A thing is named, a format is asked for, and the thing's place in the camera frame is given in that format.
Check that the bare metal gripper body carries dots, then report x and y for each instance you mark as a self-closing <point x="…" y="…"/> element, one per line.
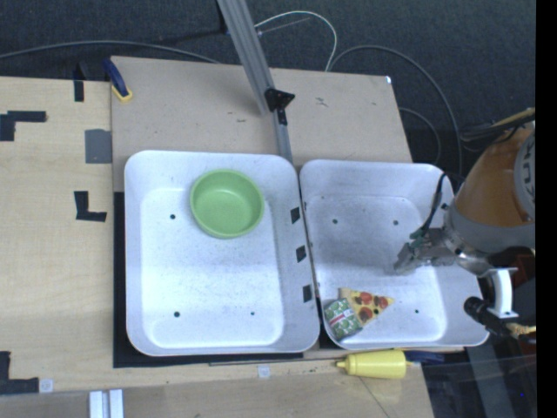
<point x="439" y="251"/>

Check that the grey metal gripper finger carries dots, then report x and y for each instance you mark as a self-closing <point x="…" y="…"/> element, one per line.
<point x="417" y="267"/>
<point x="402" y="257"/>

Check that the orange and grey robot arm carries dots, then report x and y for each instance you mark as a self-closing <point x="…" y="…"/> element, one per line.
<point x="487" y="198"/>

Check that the white plastic tray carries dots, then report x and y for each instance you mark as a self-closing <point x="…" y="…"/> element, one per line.
<point x="209" y="285"/>
<point x="370" y="251"/>

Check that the toy pizza slice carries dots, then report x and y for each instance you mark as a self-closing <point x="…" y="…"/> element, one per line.
<point x="367" y="305"/>

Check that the green and white can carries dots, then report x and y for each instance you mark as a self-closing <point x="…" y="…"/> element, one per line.
<point x="341" y="319"/>

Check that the yellow squeeze bottle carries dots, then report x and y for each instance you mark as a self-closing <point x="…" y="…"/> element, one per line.
<point x="378" y="364"/>

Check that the green bowl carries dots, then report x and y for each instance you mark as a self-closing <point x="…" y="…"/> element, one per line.
<point x="226" y="205"/>

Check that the brown flat board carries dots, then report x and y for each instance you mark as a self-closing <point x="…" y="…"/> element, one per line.
<point x="209" y="107"/>

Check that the black cylinder on white bracket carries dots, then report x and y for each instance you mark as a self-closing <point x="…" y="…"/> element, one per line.
<point x="500" y="292"/>

